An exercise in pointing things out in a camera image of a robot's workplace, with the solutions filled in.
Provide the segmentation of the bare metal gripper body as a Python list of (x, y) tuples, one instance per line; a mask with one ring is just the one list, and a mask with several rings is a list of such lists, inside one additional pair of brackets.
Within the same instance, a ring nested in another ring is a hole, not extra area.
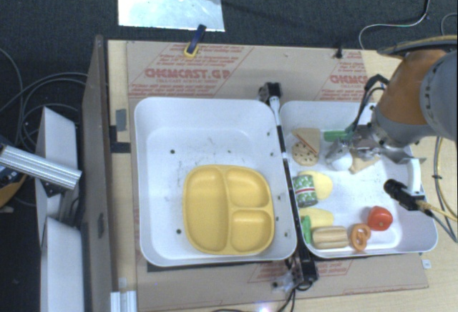
[(351, 154), (354, 147), (371, 147), (374, 149), (374, 157), (381, 155), (386, 138), (376, 124), (350, 124), (346, 128), (346, 134)]

